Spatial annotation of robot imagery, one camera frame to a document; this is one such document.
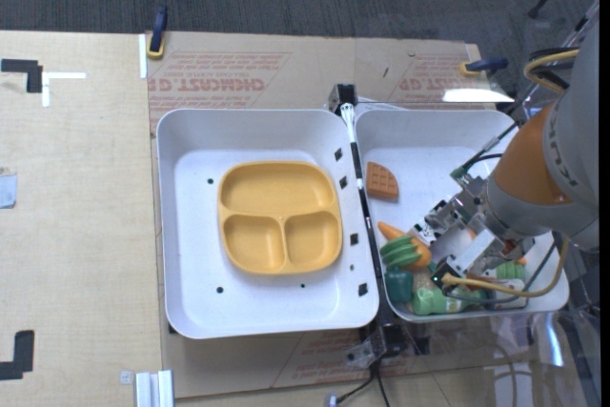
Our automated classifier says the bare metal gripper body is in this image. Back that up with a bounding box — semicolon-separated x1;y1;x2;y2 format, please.
423;177;536;276

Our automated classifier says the orange carrot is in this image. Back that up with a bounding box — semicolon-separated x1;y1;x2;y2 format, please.
376;220;407;241

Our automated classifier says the orange waffle biscuit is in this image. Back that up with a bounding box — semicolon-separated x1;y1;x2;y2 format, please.
365;160;400;202

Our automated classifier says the green plastic bottle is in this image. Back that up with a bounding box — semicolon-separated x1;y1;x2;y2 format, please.
411;286;488;316

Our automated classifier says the white plastic tray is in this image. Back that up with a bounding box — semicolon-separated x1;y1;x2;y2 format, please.
155;108;381;340
355;108;571;324

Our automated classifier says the green bell pepper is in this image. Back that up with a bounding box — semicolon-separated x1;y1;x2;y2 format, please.
384;268;416;304

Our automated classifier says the yellow divided plate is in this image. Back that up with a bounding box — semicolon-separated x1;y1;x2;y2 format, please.
216;160;344;276

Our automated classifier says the brown cardboard board red print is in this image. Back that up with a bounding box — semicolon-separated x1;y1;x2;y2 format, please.
145;31;563;399

